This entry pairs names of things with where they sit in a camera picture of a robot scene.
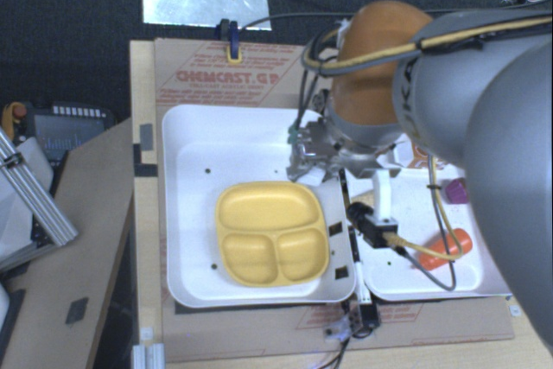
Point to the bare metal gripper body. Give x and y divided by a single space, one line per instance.
322 144

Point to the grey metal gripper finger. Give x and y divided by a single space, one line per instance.
297 171
316 177

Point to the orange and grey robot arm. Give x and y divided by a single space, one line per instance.
475 108

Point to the tan biscuit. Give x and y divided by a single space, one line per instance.
364 200

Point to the yellow divided plate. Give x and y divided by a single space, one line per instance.
263 211

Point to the thin black and white rod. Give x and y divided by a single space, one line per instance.
357 261

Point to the white and orange carton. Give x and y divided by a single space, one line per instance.
421 157

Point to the white plastic tray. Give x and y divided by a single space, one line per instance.
194 203
415 285

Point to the purple grapes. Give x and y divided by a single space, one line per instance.
456 191

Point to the orange carrot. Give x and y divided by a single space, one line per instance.
436 259

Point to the brown cardboard board, red print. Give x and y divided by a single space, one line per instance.
268 332

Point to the black cylinder on white bracket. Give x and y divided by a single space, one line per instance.
375 224

